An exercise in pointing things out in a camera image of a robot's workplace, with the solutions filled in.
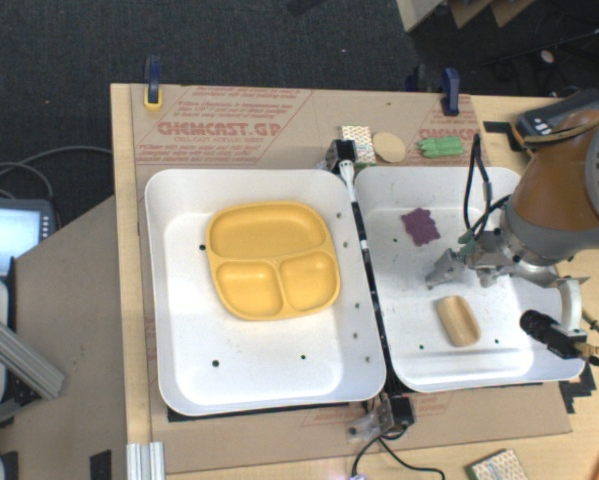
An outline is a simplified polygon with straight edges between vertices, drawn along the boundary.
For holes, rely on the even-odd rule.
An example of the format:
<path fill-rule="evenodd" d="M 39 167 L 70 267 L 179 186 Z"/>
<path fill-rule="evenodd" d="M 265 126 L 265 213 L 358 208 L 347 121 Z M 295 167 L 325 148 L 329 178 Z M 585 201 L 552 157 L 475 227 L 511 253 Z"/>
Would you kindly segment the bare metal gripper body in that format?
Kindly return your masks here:
<path fill-rule="evenodd" d="M 554 268 L 556 259 L 541 256 L 503 229 L 485 231 L 479 238 L 470 238 L 459 254 L 466 267 L 475 272 L 480 268 L 498 269 L 498 279 L 517 277 L 542 288 L 556 288 L 560 284 L 560 276 Z"/>

